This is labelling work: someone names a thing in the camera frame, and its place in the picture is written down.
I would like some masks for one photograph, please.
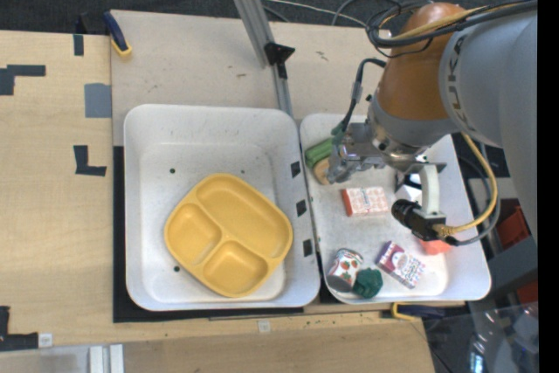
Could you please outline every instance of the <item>white container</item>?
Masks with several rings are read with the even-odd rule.
[[[314,246],[314,236],[298,130],[287,114],[142,105],[124,121],[124,156],[126,280],[138,306],[153,311],[302,307],[318,294],[314,250],[304,250],[309,241]],[[238,299],[214,293],[182,268],[177,271],[163,237],[167,217],[181,199],[218,172],[248,182],[293,226],[293,244],[283,263],[256,292]]]
[[[343,115],[313,114],[307,116],[300,125],[300,140],[303,152],[324,141],[330,131],[342,120]],[[363,122],[364,116],[355,116],[352,121]],[[470,222],[472,212],[467,199],[464,182],[460,174],[458,160],[451,136],[433,145],[427,152],[430,162],[445,162],[445,169],[439,174],[440,210],[447,216],[448,225]],[[398,223],[391,214],[381,216],[348,217],[342,201],[345,188],[383,187],[388,203],[398,198],[421,200],[412,197],[412,191],[402,188],[397,195],[395,170],[391,168],[369,169],[355,173],[346,183],[322,185],[312,171],[307,172],[308,193],[313,209],[322,264],[328,269],[340,248],[359,252],[364,257],[362,268],[376,268],[376,257],[388,241],[394,241],[405,251],[425,263],[417,286],[409,289],[389,275],[383,273],[383,288],[375,297],[364,299],[353,293],[339,293],[328,286],[338,300],[348,304],[384,303],[399,301],[437,300],[479,300],[487,295],[491,286],[491,276],[487,260],[480,242],[461,247],[453,247],[449,252],[438,255],[425,254],[419,239],[411,231]],[[477,234],[475,229],[456,235],[468,239]]]

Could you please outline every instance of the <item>tin can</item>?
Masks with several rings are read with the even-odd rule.
[[[328,285],[341,293],[351,292],[362,264],[361,254],[351,249],[340,249],[326,276]]]

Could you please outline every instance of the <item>yellow divided tray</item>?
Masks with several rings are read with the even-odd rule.
[[[244,297],[286,257],[293,228],[262,193],[220,173],[198,183],[171,212],[165,243],[181,266],[211,290]]]

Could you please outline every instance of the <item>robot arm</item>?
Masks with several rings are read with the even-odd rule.
[[[393,39],[403,45],[393,48],[369,99],[367,120],[347,120],[336,129],[328,181],[343,182],[357,170],[386,165],[419,173],[426,149],[444,135],[462,132],[503,148],[536,238],[537,0],[510,4],[513,10],[465,11],[449,3],[416,8]],[[379,46],[390,46],[378,40]],[[401,206],[393,213],[403,223],[407,216],[404,224],[412,228],[422,210]],[[414,233],[443,238],[441,225],[423,223],[427,231]]]

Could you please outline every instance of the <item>red and white box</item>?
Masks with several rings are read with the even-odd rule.
[[[348,216],[382,214],[390,210],[384,188],[346,188],[342,190]]]
[[[425,264],[393,241],[384,245],[376,264],[409,289],[416,286],[425,270]]]

